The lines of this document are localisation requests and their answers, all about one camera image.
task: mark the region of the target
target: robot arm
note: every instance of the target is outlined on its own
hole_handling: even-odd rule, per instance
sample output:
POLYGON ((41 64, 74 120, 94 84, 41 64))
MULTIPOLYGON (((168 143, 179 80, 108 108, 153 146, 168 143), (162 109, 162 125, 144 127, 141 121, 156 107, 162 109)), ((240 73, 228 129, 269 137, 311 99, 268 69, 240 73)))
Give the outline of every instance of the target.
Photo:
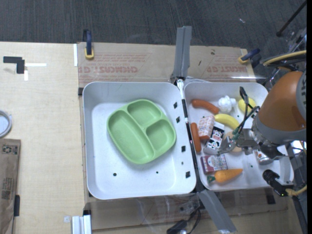
POLYGON ((306 78, 306 70, 282 76, 269 91, 252 128, 243 129, 236 138, 227 138, 218 152, 226 153, 238 146, 246 152, 258 149, 275 159, 281 155, 277 147, 294 140, 306 141, 306 78))

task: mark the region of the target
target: banana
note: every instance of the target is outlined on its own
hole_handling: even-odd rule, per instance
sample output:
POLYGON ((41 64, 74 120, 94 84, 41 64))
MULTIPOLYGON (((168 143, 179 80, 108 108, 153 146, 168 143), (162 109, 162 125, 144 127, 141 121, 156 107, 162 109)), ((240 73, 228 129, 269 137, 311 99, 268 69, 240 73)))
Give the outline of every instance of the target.
POLYGON ((237 119, 235 119, 233 116, 227 115, 227 114, 218 114, 214 116, 215 121, 227 125, 233 130, 238 127, 239 122, 237 119))
MULTIPOLYGON (((255 106, 256 106, 255 101, 254 101, 253 99, 251 99, 251 98, 248 98, 248 99, 249 99, 249 104, 250 104, 252 107, 255 107, 255 106)), ((240 109, 243 113, 245 113, 246 105, 245 105, 245 102, 244 102, 243 99, 240 99, 240 100, 238 101, 238 107, 239 107, 239 109, 240 109)), ((250 113, 250 111, 251 111, 251 108, 248 107, 247 112, 250 113)))

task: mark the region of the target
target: hot dog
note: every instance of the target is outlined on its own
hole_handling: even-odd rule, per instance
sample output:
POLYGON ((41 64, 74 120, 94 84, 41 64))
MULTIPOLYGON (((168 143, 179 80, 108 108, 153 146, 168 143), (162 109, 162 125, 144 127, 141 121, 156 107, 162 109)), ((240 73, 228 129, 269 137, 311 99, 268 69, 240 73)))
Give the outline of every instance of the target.
POLYGON ((195 122, 191 123, 191 133, 192 133, 195 151, 199 153, 201 151, 201 143, 199 139, 197 124, 195 122))
POLYGON ((213 105, 212 103, 202 100, 202 99, 193 99, 192 105, 195 108, 204 108, 213 113, 214 115, 219 113, 219 108, 213 105))

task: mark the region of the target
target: green plate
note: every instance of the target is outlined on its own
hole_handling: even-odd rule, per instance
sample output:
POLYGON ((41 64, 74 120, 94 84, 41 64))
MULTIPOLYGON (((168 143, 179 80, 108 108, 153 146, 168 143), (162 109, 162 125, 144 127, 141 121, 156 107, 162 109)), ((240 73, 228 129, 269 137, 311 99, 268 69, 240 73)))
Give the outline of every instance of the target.
POLYGON ((158 158, 176 141, 169 119, 155 103, 146 99, 114 111, 108 117, 107 131, 120 152, 135 164, 158 158))

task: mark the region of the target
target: cardboard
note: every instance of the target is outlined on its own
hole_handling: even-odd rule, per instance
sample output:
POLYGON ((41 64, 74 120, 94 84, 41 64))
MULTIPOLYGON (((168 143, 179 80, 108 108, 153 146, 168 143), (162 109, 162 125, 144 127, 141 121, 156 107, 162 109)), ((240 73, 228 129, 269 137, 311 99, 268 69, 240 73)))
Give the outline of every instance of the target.
MULTIPOLYGON (((85 42, 77 44, 79 87, 93 81, 170 81, 175 46, 93 43, 94 58, 86 59, 85 42)), ((235 47, 190 47, 188 76, 208 81, 253 81, 250 63, 238 58, 247 51, 235 47)))

